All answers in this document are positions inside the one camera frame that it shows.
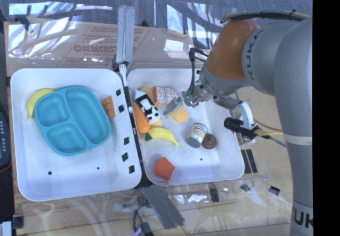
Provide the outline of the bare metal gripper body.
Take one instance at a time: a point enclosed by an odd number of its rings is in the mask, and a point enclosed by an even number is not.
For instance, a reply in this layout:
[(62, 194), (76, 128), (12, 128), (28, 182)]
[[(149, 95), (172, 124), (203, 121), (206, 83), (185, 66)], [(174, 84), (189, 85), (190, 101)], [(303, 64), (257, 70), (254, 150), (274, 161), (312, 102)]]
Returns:
[(189, 89), (182, 93), (184, 104), (188, 107), (197, 107), (200, 103), (216, 99), (217, 96), (206, 83), (199, 82), (197, 85), (191, 85)]

